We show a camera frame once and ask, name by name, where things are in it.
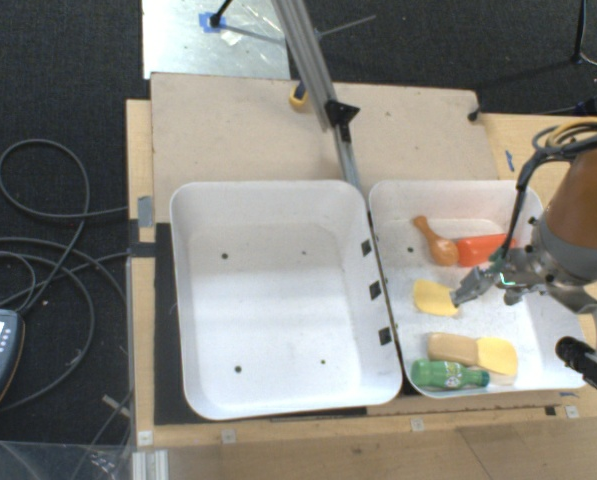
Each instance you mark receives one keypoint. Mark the orange carrot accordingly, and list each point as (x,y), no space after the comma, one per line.
(475,250)

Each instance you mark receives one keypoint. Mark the yellow cheese slice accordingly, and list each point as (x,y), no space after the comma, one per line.
(432,298)
(498,355)

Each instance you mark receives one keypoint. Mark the tan toy bread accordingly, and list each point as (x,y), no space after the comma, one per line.
(450,348)

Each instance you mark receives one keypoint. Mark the brown toy chicken drumstick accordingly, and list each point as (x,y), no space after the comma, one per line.
(442,249)

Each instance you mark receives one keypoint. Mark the black cylinder on white bracket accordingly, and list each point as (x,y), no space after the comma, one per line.
(580,357)

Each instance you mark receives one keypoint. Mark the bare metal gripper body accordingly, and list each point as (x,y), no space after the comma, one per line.
(533,273)

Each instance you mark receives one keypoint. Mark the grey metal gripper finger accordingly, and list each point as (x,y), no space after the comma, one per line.
(470,286)
(515,296)

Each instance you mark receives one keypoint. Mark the thin black and white rod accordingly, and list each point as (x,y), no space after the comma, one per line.
(386,290)

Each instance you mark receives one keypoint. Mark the green plastic bottle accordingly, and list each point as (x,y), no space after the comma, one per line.
(435,374)

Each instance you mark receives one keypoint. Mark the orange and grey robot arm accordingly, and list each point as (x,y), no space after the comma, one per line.
(585,203)

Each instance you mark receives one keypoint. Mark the white plastic tray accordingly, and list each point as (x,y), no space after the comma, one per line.
(498,313)
(278,308)

